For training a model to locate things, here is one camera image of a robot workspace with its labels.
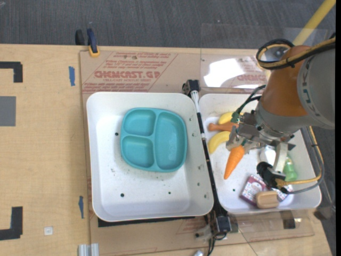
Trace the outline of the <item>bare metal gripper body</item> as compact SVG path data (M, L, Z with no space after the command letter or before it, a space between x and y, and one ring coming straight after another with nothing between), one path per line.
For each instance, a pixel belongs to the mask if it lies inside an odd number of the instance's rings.
M253 111L252 113L244 113L239 117L239 127L236 130L239 138L243 138L243 142L246 139L259 141L262 148L265 146L276 147L283 143L287 146L288 150L292 150L296 147L290 140L294 137L292 133L283 133L274 130L266 123L261 121L259 115Z

